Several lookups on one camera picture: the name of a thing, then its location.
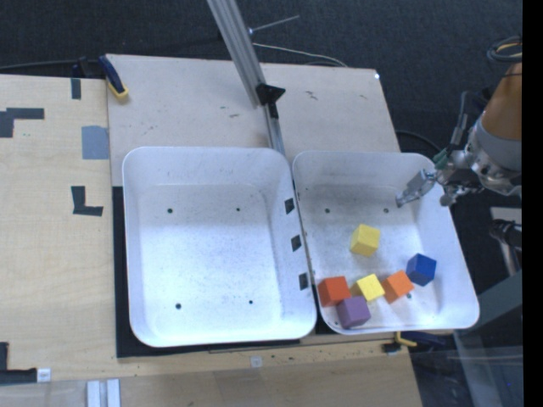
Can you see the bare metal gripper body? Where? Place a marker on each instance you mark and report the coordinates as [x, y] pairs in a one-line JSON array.
[[466, 172]]

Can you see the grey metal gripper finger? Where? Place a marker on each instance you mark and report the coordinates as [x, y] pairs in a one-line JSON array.
[[416, 187], [448, 196]]

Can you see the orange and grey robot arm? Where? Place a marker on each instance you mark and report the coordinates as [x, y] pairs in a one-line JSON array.
[[502, 113]]

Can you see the white plastic tray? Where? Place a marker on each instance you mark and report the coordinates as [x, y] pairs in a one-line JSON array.
[[365, 193], [212, 248]]

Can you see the yellow cube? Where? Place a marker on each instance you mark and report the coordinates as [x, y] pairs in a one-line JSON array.
[[370, 287], [365, 240]]

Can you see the blue cube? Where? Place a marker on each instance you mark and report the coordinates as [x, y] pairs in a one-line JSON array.
[[421, 269]]

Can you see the orange cube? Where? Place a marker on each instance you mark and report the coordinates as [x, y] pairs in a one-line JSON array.
[[397, 286]]

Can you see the red-orange cube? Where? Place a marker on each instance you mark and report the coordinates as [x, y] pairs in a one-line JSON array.
[[333, 291]]

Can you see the purple cube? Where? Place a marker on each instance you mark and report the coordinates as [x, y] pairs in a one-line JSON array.
[[353, 312]]

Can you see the pale wood board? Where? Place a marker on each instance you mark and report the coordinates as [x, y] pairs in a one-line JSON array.
[[191, 100]]

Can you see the black cylinder on white bracket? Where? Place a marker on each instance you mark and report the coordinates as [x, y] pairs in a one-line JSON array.
[[507, 230]]

